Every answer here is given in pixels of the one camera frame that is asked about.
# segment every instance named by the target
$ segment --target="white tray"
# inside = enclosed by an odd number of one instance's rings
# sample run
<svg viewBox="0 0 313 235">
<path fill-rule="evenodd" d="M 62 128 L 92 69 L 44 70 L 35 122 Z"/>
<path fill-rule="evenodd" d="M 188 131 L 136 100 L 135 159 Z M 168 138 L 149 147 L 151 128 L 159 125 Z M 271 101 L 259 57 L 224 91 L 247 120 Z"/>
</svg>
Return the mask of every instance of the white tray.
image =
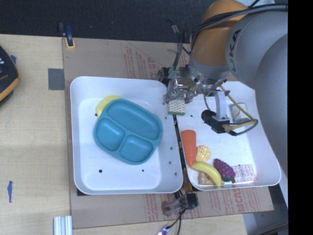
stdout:
<svg viewBox="0 0 313 235">
<path fill-rule="evenodd" d="M 230 95 L 237 103 L 243 102 L 246 105 L 247 112 L 259 120 L 255 128 L 236 137 L 226 133 L 217 134 L 201 119 L 201 113 L 207 108 L 203 96 L 198 95 L 193 99 L 193 102 L 186 104 L 186 114 L 184 116 L 177 116 L 179 131 L 181 132 L 187 129 L 196 131 L 197 146 L 205 145 L 211 151 L 212 156 L 207 163 L 212 165 L 213 160 L 219 158 L 230 166 L 249 164 L 252 165 L 255 179 L 234 184 L 226 182 L 221 187 L 217 187 L 216 185 L 200 185 L 198 181 L 199 172 L 192 168 L 187 168 L 188 178 L 191 184 L 199 190 L 276 185 L 281 179 L 281 170 L 263 131 L 256 107 L 254 90 L 240 82 L 227 82 L 224 87 L 226 90 L 230 90 Z M 207 102 L 210 109 L 216 111 L 215 99 L 213 97 L 207 97 Z M 233 122 L 230 108 L 233 103 L 228 97 L 226 97 L 226 103 L 227 116 Z"/>
<path fill-rule="evenodd" d="M 70 85 L 74 180 L 89 195 L 171 193 L 182 185 L 179 147 L 173 118 L 163 104 L 166 87 L 155 80 L 87 77 Z M 105 97 L 118 95 L 150 111 L 162 123 L 160 143 L 143 164 L 128 164 L 95 142 L 95 109 Z"/>
</svg>

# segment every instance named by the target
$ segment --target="cardboard sheet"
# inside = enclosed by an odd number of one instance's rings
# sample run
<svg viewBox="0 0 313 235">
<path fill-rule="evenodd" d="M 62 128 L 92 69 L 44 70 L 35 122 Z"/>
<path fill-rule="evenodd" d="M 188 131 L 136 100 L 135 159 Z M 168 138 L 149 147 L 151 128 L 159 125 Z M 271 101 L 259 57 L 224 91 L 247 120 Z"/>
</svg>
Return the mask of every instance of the cardboard sheet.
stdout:
<svg viewBox="0 0 313 235">
<path fill-rule="evenodd" d="M 74 49 L 68 49 L 63 39 L 73 228 L 176 219 L 175 215 L 165 216 L 161 210 L 163 202 L 171 203 L 175 200 L 172 193 L 88 196 L 77 190 L 73 179 L 69 94 L 70 84 L 78 76 L 155 79 L 157 72 L 162 67 L 172 65 L 177 51 L 176 44 L 100 39 L 75 39 L 75 44 Z M 183 52 L 179 66 L 187 63 L 188 55 Z M 198 191 L 197 197 L 199 206 L 186 211 L 182 216 L 183 219 L 273 210 L 268 187 Z"/>
</svg>

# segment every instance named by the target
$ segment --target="purple grapes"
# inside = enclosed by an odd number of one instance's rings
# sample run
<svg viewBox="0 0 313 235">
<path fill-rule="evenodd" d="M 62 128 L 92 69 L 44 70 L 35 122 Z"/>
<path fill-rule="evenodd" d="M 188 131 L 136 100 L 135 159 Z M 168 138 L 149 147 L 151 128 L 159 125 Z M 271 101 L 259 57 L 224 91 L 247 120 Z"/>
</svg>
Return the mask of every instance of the purple grapes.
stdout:
<svg viewBox="0 0 313 235">
<path fill-rule="evenodd" d="M 213 166 L 217 169 L 225 182 L 235 182 L 236 173 L 234 172 L 233 168 L 230 167 L 228 164 L 226 164 L 222 160 L 214 159 Z"/>
</svg>

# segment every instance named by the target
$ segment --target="gray tape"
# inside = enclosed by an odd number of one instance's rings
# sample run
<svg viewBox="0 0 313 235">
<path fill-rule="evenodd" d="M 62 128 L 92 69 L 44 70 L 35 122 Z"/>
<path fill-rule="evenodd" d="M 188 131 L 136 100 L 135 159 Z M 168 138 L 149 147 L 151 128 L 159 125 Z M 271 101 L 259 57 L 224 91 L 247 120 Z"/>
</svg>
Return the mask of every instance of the gray tape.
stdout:
<svg viewBox="0 0 313 235">
<path fill-rule="evenodd" d="M 64 90 L 64 70 L 48 69 L 48 87 L 51 91 Z"/>
</svg>

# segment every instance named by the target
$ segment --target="yellow device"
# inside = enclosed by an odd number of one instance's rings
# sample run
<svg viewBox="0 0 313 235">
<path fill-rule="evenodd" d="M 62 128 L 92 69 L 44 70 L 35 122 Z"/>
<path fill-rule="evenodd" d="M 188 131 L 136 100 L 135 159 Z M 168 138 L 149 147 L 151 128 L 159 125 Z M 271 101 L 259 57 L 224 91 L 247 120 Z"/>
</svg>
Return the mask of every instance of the yellow device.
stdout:
<svg viewBox="0 0 313 235">
<path fill-rule="evenodd" d="M 20 74 L 12 58 L 0 46 L 0 105 L 13 93 L 20 81 Z"/>
</svg>

